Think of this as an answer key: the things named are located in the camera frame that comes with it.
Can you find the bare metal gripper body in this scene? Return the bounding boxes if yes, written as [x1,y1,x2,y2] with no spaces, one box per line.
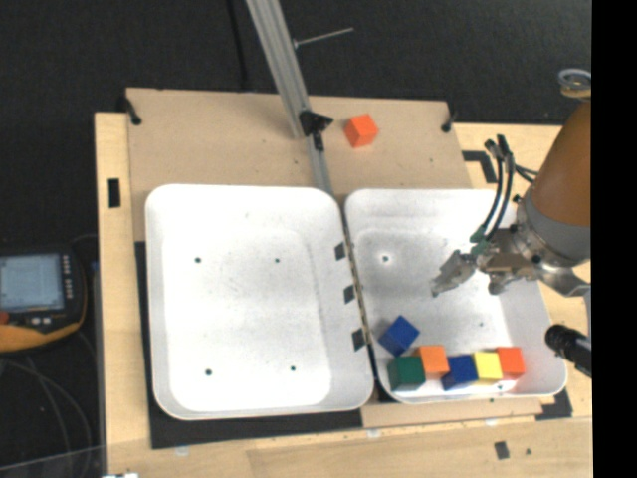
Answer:
[471,212,592,297]

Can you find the white plastic tray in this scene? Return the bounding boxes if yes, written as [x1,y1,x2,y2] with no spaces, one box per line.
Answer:
[342,187,569,406]
[143,182,376,422]

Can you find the orange cube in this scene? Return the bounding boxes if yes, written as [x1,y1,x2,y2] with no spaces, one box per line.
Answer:
[496,346,528,379]
[343,113,380,149]
[412,344,451,380]

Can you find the blue cube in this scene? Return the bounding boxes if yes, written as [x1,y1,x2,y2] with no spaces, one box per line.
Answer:
[439,354,480,392]
[377,315,421,359]

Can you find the yellow cube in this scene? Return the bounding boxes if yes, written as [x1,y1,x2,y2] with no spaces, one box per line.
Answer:
[472,350,505,383]

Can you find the green cube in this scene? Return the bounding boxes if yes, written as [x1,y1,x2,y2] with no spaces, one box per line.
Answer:
[386,355,428,393]

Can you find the pale brown flat board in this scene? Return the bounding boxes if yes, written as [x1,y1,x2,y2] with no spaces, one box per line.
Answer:
[123,87,546,430]

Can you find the black cylinder on white bracket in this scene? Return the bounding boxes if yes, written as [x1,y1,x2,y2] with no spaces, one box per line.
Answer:
[543,286,593,378]

